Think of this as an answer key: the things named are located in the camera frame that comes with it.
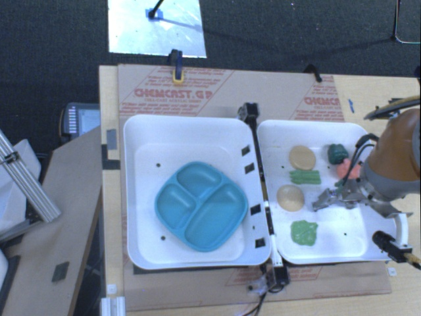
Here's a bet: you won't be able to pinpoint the thin black and white rod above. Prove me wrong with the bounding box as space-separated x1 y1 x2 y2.
245 117 284 270

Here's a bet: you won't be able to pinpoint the beige toy bread roll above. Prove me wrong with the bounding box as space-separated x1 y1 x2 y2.
276 184 306 213

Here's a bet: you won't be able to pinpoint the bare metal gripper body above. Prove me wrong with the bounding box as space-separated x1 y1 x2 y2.
330 178 412 219

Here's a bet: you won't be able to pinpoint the black cylinder on white bracket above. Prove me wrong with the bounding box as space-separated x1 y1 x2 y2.
372 211 414 264

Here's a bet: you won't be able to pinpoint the black block with thin wires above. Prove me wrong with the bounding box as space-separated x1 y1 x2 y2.
264 265 291 288
237 102 260 122

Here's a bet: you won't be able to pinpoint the green toy beans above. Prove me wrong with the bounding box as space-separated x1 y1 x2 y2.
289 169 322 186

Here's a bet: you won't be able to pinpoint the tan round biscuit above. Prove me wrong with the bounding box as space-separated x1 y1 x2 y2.
288 145 317 172

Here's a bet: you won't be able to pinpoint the green toy lettuce leaf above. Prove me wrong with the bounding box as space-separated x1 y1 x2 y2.
290 219 319 246

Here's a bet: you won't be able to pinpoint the orange pink toy food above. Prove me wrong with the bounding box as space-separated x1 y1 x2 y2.
335 158 363 180

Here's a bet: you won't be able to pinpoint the white plastic tray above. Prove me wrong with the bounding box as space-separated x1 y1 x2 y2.
256 119 393 265
123 114 273 271

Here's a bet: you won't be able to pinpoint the blue divided plate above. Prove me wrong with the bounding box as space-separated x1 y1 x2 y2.
154 161 249 253

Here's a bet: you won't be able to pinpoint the dark green toy pepper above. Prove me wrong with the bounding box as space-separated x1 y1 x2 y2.
327 143 350 165

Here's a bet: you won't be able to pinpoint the brown cardboard board red print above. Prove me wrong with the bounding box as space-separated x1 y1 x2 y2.
117 63 393 312

